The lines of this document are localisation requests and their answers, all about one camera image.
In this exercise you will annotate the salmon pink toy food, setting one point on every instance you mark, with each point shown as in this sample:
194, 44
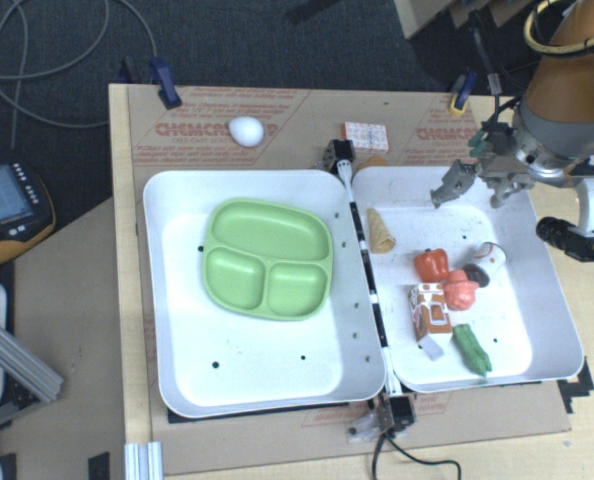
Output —
459, 290

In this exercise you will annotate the green divided plate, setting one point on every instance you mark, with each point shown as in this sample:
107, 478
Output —
267, 258

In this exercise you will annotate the white egg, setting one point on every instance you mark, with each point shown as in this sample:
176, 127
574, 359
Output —
246, 130

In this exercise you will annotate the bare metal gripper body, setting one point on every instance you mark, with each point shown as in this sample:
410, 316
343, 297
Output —
519, 160

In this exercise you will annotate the thin black and white rod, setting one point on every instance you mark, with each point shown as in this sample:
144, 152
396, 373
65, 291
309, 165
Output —
364, 253

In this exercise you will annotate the tan ice cream cone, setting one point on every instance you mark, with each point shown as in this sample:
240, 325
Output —
378, 230

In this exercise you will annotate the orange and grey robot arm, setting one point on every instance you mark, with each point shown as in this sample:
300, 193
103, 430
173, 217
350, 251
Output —
567, 83

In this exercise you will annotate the green toy vegetable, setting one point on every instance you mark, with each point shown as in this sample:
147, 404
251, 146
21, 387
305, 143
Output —
471, 349

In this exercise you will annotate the brown cardboard board red print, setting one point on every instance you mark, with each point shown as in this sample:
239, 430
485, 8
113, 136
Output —
297, 433

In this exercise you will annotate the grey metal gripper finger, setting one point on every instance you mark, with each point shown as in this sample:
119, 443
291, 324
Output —
503, 195
452, 183

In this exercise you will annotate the orange and white carton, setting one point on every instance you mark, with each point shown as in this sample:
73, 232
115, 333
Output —
429, 318

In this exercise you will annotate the white plastic tray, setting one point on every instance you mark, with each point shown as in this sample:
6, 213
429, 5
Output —
257, 378
517, 363

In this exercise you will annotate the orange patterned white box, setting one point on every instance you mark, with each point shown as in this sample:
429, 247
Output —
366, 137

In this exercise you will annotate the black cylinder on white bracket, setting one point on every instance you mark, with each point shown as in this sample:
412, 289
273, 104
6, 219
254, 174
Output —
574, 228

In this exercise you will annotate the orange bell pepper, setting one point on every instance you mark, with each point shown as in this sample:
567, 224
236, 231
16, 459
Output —
432, 264

